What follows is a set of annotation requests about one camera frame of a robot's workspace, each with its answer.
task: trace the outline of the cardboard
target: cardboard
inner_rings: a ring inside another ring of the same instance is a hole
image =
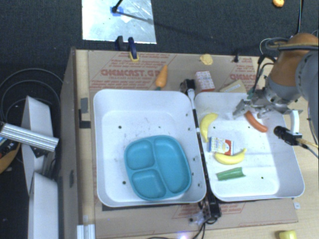
[[[66,239],[75,238],[77,224],[95,224],[97,239],[198,230],[201,214],[198,204],[123,209],[101,204],[96,192],[95,137],[91,121],[93,96],[103,88],[153,90],[156,76],[164,64],[168,65],[165,90],[178,91],[180,83],[184,79],[194,79],[197,71],[210,71],[215,91],[238,79],[250,89],[255,80],[256,61],[241,57],[239,63],[234,63],[231,56],[212,56],[214,63],[207,66],[196,54],[141,52],[139,56],[139,62],[132,62],[127,52],[71,52],[61,92],[64,132],[61,179]],[[86,113],[79,115],[82,99],[87,99],[90,105]],[[91,127],[81,128],[81,121]],[[74,183],[69,187],[72,171]],[[221,211],[222,217],[213,226],[207,226],[207,230],[298,221],[291,199],[223,203]]]

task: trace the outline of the yellow banana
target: yellow banana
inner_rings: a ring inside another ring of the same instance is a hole
[[[247,151],[247,149],[244,148],[241,152],[239,152],[238,154],[233,155],[233,156],[228,156],[225,154],[216,153],[215,158],[219,163],[222,163],[224,165],[235,165],[235,164],[238,164],[244,160],[246,151]]]
[[[204,138],[205,142],[208,142],[207,134],[208,134],[208,127],[209,125],[217,119],[218,114],[210,113],[207,114],[200,122],[199,129],[202,137]]]

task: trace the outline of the black carpet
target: black carpet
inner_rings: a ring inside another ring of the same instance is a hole
[[[301,32],[317,30],[319,0],[305,0]],[[138,44],[139,51],[211,53],[258,56],[259,43],[268,37],[289,37],[296,32],[300,0],[285,0],[275,8],[272,0],[152,0],[156,45]],[[113,50],[111,42],[82,40],[81,0],[0,0],[0,83],[25,68],[43,68],[63,78],[70,47]],[[45,73],[28,72],[8,81],[46,81],[59,93],[61,85]],[[39,84],[21,84],[6,96],[5,112],[25,95],[47,99],[55,115],[57,101]],[[23,102],[13,106],[8,122],[19,124]],[[22,164],[0,175],[0,238],[27,238],[28,197]]]

